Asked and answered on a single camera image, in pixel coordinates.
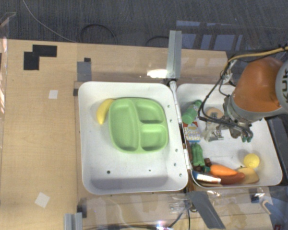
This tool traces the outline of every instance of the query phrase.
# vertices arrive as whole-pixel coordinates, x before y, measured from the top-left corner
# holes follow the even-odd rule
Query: carrot
[[[238,172],[223,165],[213,164],[210,166],[210,173],[216,176],[227,176],[236,175]]]

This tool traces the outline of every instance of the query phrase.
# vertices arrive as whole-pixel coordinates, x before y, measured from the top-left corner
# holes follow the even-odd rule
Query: white tape
[[[35,203],[38,205],[38,206],[41,206],[43,208],[46,208],[47,204],[48,204],[48,201],[50,200],[50,197],[43,194],[42,192],[40,192],[35,200]]]
[[[58,98],[58,90],[50,90],[49,92],[49,99],[57,99]]]

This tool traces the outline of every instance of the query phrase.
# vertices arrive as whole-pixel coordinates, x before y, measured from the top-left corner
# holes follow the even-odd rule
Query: green divided plate
[[[112,143],[124,152],[145,153],[168,144],[168,125],[163,108],[153,100],[121,98],[109,109]]]

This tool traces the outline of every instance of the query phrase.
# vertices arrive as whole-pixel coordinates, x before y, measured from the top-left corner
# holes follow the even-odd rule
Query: cord
[[[240,59],[240,58],[245,58],[245,57],[260,57],[260,56],[269,56],[269,55],[274,55],[283,51],[288,51],[288,46],[285,47],[279,47],[277,49],[273,49],[273,50],[269,50],[269,51],[264,51],[264,52],[260,52],[260,53],[252,53],[252,54],[243,54],[243,55],[238,55],[238,56],[234,56],[232,58],[230,58],[228,60],[228,63],[232,62],[235,59]]]
[[[234,86],[234,87],[236,86],[231,80],[229,80],[228,83],[229,83],[231,86]]]
[[[190,219],[190,213],[189,213],[189,209],[186,209],[188,212],[188,218],[189,218],[189,230],[190,230],[190,225],[191,225],[191,219]],[[169,228],[173,227],[177,221],[180,220],[183,212],[181,212],[178,217],[168,226]],[[109,229],[113,229],[113,230],[120,230],[120,229],[126,229],[126,228],[141,228],[141,229],[147,229],[147,230],[157,230],[156,226],[150,226],[150,225],[109,225],[108,227],[94,227],[94,228],[90,228],[88,230],[109,230]]]
[[[225,72],[228,70],[229,68],[229,64],[227,64],[226,68],[224,69],[224,72],[222,74],[222,76],[219,78],[219,80],[216,82],[216,84],[213,86],[213,88],[210,90],[209,94],[205,97],[205,99],[203,100],[200,108],[198,109],[198,117],[200,120],[202,121],[205,121],[205,122],[213,122],[213,123],[217,123],[217,124],[222,124],[222,125],[225,125],[225,126],[228,126],[228,127],[235,127],[235,128],[239,128],[240,130],[244,131],[244,135],[246,137],[248,137],[248,130],[245,128],[245,127],[242,127],[242,126],[239,126],[235,123],[230,123],[230,122],[226,122],[226,121],[223,121],[221,119],[218,119],[218,118],[213,118],[213,117],[210,117],[208,116],[205,112],[204,112],[204,105],[207,101],[207,99],[209,98],[209,96],[211,95],[211,93],[215,90],[215,88],[217,87],[217,85],[223,80],[223,77],[225,75]]]
[[[224,96],[229,96],[229,94],[225,94],[221,91],[221,87],[222,87],[222,84],[223,84],[223,80],[220,82],[220,86],[219,86],[219,92],[220,94],[224,95]]]
[[[187,212],[188,212],[188,230],[190,230],[190,228],[191,228],[191,218],[190,218],[190,212],[189,212],[188,209],[187,209]]]
[[[149,39],[144,43],[143,46],[147,46],[147,44],[148,44],[150,41],[152,41],[152,40],[154,40],[154,39],[156,39],[156,38],[166,38],[166,39],[169,39],[168,36],[161,36],[161,35],[153,36],[153,37],[149,38]]]
[[[30,15],[31,15],[31,16],[33,17],[33,19],[36,20],[39,24],[41,24],[43,27],[45,27],[46,29],[48,29],[49,31],[51,31],[52,33],[54,33],[55,35],[57,35],[57,36],[65,39],[66,41],[69,41],[69,42],[72,42],[72,43],[77,43],[76,41],[70,40],[70,39],[68,39],[68,38],[66,38],[66,37],[58,34],[57,32],[53,31],[51,28],[49,28],[48,26],[46,26],[45,24],[43,24],[40,20],[38,20],[38,19],[32,14],[32,12],[31,12],[31,10],[29,9],[29,7],[28,7],[27,3],[25,2],[25,0],[22,0],[22,1],[23,1],[24,5],[25,5],[26,9],[29,11]]]
[[[91,27],[91,26],[100,26],[100,27],[103,27],[105,28],[106,30],[108,30],[110,33],[111,33],[111,36],[114,38],[115,40],[115,44],[118,44],[117,42],[117,38],[114,34],[114,32],[112,32],[108,27],[106,27],[105,25],[102,25],[102,24],[98,24],[98,23],[93,23],[93,24],[89,24],[87,26],[85,26],[84,28],[82,28],[81,32],[80,32],[80,42],[83,43],[83,34],[84,32],[87,30],[87,28]]]

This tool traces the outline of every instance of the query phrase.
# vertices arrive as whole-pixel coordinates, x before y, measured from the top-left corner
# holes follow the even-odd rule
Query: grey metal bar
[[[167,79],[178,79],[181,68],[181,31],[170,31],[168,42]]]

